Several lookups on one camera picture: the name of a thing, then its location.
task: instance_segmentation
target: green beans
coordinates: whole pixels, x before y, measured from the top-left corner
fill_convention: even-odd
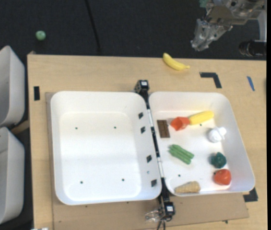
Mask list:
[[[192,158],[194,158],[194,154],[183,149],[182,147],[180,147],[179,145],[171,145],[169,147],[169,153],[180,159],[181,161],[183,161],[186,164],[190,164]]]

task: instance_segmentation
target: orange-red toy vegetable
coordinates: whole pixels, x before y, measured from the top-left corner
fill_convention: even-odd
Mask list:
[[[221,169],[214,173],[214,181],[220,185],[229,185],[231,182],[231,173],[228,169]]]
[[[186,128],[186,126],[189,125],[189,118],[187,117],[176,117],[171,123],[170,126],[172,126],[175,130],[181,130]]]

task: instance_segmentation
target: broccoli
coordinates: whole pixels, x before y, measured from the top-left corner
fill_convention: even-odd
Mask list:
[[[218,152],[215,156],[211,158],[211,164],[214,165],[215,168],[220,169],[224,167],[226,163],[227,163],[226,157],[220,152]]]

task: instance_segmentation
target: black tape corner marker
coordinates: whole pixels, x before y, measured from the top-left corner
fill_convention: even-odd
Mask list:
[[[34,101],[40,100],[39,86],[34,86]]]
[[[216,88],[217,89],[222,88],[218,75],[215,72],[200,72],[200,76],[202,78],[213,78]]]

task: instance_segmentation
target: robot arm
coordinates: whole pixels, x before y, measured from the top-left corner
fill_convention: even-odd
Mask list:
[[[240,44],[240,52],[247,56],[266,55],[267,0],[200,0],[206,9],[203,19],[197,19],[195,37],[191,41],[197,51],[205,50],[233,25],[245,25],[248,20],[258,20],[260,39]]]

